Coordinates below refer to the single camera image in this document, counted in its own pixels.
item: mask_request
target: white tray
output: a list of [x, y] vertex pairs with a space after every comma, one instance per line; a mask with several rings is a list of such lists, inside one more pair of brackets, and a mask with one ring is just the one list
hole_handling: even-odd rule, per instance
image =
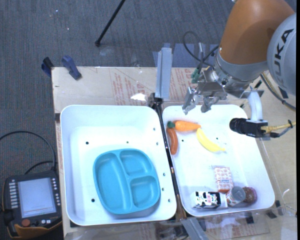
[[[247, 118], [242, 108], [233, 104], [215, 104], [211, 106], [211, 110], [202, 113], [201, 106], [197, 105], [185, 115], [181, 105], [168, 106], [163, 110], [162, 118], [165, 127], [168, 121], [174, 120], [199, 123], [209, 139], [226, 149], [224, 152], [212, 153], [199, 143], [195, 131], [177, 132], [179, 147], [177, 153], [171, 155], [171, 158], [181, 202], [190, 215], [203, 217], [263, 210], [274, 204], [274, 190], [256, 139], [236, 133], [229, 127], [231, 119]], [[193, 192], [218, 191], [214, 176], [215, 166], [230, 167], [233, 184], [255, 188], [257, 201], [254, 204], [242, 202], [234, 207], [225, 205], [217, 209], [192, 208], [191, 194]]]
[[[177, 203], [157, 113], [147, 106], [70, 105], [60, 114], [66, 212], [80, 226], [163, 221], [173, 217]], [[129, 214], [107, 211], [94, 183], [98, 155], [138, 149], [155, 167], [160, 198], [147, 210]]]

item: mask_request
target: yellow toy banana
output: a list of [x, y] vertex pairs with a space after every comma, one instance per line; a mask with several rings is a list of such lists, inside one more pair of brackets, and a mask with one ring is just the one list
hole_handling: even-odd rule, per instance
[[218, 144], [212, 142], [210, 139], [207, 138], [204, 131], [201, 128], [196, 130], [196, 137], [198, 138], [199, 142], [202, 146], [204, 146], [207, 150], [211, 152], [217, 151], [225, 151], [224, 147], [220, 147]]

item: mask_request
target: blue clamp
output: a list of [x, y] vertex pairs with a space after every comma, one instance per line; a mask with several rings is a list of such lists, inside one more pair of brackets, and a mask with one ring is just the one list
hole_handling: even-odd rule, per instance
[[54, 65], [52, 64], [51, 60], [49, 57], [44, 58], [42, 64], [41, 64], [41, 69], [43, 70], [44, 73], [46, 73], [49, 77], [51, 77], [51, 68], [53, 68]]
[[69, 56], [69, 55], [65, 55], [62, 58], [62, 63], [63, 66], [66, 67], [67, 69], [70, 69], [69, 74], [75, 79], [79, 79], [82, 77], [82, 75], [80, 74], [80, 72], [77, 69], [77, 66], [75, 65], [74, 60]]

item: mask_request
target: metal pole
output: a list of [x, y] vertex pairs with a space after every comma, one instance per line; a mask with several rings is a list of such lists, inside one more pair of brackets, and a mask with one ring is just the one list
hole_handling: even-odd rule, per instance
[[95, 46], [100, 46], [100, 42], [101, 39], [104, 37], [105, 33], [107, 32], [108, 28], [110, 27], [112, 21], [115, 19], [116, 15], [118, 14], [120, 8], [122, 7], [122, 5], [124, 4], [126, 0], [121, 0], [120, 4], [118, 5], [118, 7], [115, 9], [111, 19], [109, 20], [109, 22], [107, 23], [107, 25], [105, 26], [104, 30], [102, 31], [100, 37], [98, 38], [97, 41], [94, 42]]

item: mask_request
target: control panel screen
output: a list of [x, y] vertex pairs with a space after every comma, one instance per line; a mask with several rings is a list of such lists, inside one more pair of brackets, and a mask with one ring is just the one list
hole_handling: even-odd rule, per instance
[[18, 190], [22, 218], [56, 212], [50, 178], [20, 181]]

